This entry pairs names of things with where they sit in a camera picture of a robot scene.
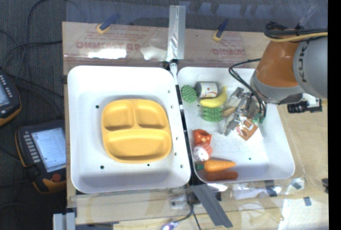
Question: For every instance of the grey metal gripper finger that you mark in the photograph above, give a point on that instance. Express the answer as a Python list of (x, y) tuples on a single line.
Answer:
[(236, 94), (231, 125)]

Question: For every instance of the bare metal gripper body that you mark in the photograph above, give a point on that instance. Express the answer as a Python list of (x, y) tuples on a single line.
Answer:
[(250, 106)]

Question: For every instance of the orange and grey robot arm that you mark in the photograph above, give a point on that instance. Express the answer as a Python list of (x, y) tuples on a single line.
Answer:
[(277, 64)]

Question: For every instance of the tan bread piece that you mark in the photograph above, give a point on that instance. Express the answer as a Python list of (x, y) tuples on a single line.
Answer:
[(229, 111)]

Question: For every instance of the orange and white carton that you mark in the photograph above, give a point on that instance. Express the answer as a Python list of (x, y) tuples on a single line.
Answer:
[(249, 129)]

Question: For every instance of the green pea pods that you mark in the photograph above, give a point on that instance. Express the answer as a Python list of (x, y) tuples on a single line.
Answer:
[(211, 114)]

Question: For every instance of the yellow banana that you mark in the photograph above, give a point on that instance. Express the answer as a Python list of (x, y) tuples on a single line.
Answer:
[(213, 102)]

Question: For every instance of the white can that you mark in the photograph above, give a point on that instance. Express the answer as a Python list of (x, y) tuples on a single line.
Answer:
[(206, 89)]

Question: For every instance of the red and white round toy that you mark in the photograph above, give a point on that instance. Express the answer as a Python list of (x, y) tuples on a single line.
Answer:
[(202, 153)]

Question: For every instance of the orange carrot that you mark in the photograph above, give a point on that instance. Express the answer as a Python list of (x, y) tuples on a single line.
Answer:
[(218, 165)]

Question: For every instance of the white plastic tray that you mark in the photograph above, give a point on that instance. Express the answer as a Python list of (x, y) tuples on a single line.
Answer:
[(88, 143), (266, 154)]

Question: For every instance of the green grapes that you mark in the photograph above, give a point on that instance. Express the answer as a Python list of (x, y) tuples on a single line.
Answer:
[(188, 93)]

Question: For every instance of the orange sausage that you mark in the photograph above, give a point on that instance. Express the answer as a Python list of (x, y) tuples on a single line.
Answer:
[(222, 175)]

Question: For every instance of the brown cardboard board red print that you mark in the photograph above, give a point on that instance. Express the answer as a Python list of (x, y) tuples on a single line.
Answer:
[(202, 45)]

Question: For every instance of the yellow divided plate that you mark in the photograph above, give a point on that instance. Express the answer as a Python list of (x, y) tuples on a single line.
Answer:
[(136, 130)]

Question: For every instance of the black cylinder on white bracket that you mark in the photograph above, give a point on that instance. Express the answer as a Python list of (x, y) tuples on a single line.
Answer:
[(301, 106)]

